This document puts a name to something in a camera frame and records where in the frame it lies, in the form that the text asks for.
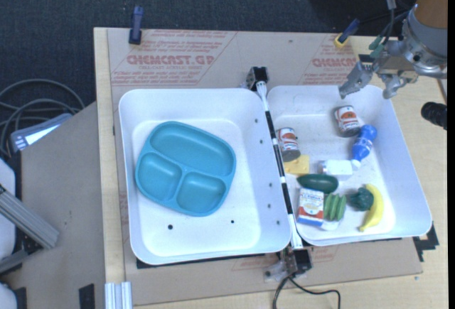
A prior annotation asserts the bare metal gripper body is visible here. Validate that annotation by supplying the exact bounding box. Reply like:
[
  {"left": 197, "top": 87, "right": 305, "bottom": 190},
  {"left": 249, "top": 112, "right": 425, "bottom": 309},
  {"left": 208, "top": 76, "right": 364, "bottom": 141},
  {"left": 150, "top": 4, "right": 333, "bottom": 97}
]
[{"left": 369, "top": 36, "right": 448, "bottom": 85}]

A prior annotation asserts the red and white can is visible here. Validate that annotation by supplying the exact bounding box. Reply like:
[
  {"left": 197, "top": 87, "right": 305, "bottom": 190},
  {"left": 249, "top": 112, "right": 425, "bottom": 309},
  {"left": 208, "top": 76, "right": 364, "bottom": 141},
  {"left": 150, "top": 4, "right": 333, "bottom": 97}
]
[
  {"left": 333, "top": 105, "right": 362, "bottom": 138},
  {"left": 275, "top": 127, "right": 301, "bottom": 163}
]

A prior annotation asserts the white plastic tray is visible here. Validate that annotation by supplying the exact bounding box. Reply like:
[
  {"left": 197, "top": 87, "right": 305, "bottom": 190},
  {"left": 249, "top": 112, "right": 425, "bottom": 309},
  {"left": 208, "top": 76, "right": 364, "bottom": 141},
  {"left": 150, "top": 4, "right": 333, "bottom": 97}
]
[
  {"left": 117, "top": 87, "right": 293, "bottom": 265},
  {"left": 265, "top": 84, "right": 434, "bottom": 247}
]

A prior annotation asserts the blue and white bottle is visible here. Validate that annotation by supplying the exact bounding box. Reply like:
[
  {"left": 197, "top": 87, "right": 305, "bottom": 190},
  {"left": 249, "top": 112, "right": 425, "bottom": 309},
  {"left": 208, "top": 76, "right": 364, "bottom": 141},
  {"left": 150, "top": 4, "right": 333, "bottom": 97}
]
[{"left": 350, "top": 124, "right": 378, "bottom": 170}]

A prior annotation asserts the thin black and white rod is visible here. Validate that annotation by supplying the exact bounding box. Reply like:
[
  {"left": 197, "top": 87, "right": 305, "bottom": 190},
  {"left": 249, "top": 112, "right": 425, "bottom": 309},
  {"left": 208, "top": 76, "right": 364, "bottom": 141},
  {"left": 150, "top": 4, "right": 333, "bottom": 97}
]
[{"left": 255, "top": 81, "right": 304, "bottom": 249}]

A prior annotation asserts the yellow cheese slice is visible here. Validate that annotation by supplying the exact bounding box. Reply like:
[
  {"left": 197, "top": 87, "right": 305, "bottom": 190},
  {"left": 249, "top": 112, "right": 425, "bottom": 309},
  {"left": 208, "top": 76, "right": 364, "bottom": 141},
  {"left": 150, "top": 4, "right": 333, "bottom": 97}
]
[{"left": 283, "top": 154, "right": 311, "bottom": 177}]

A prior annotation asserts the dark green avocado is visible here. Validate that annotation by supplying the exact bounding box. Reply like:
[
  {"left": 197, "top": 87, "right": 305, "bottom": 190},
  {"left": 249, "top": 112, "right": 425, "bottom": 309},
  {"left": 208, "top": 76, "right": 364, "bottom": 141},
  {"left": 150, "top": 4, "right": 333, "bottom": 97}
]
[{"left": 296, "top": 173, "right": 340, "bottom": 195}]

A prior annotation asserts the green broccoli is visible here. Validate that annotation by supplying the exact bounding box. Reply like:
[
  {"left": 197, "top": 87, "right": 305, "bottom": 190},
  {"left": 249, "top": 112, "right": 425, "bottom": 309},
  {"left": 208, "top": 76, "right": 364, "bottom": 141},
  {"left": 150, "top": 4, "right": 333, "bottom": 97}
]
[{"left": 348, "top": 187, "right": 375, "bottom": 212}]

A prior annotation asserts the yellow banana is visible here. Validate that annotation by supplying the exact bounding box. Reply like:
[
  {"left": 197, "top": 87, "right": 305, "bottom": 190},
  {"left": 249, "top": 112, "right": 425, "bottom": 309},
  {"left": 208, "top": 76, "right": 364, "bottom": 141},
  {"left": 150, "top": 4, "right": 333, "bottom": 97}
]
[{"left": 358, "top": 183, "right": 386, "bottom": 233}]

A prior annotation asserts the light green pea pod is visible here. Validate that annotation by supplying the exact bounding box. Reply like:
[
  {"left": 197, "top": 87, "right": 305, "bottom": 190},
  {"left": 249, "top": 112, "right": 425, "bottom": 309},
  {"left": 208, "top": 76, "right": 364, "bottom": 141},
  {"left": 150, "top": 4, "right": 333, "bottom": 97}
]
[{"left": 322, "top": 193, "right": 348, "bottom": 222}]

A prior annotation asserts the white red blue carton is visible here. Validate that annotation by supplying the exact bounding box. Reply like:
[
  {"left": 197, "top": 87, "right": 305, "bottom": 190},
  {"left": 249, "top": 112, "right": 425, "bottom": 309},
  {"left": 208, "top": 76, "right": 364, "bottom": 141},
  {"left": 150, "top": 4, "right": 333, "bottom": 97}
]
[{"left": 296, "top": 188, "right": 326, "bottom": 227}]

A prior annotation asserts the brown cardboard board, red print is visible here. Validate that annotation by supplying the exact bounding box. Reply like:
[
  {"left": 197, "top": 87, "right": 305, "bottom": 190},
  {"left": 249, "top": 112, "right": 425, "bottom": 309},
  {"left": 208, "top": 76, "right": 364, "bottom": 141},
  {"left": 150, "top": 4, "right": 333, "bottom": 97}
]
[{"left": 106, "top": 28, "right": 424, "bottom": 307}]

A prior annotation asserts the blue divided plate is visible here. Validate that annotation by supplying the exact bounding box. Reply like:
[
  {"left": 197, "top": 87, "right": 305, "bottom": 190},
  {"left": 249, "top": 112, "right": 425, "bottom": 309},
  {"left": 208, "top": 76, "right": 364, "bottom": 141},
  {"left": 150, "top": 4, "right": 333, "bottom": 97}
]
[{"left": 134, "top": 121, "right": 237, "bottom": 218}]

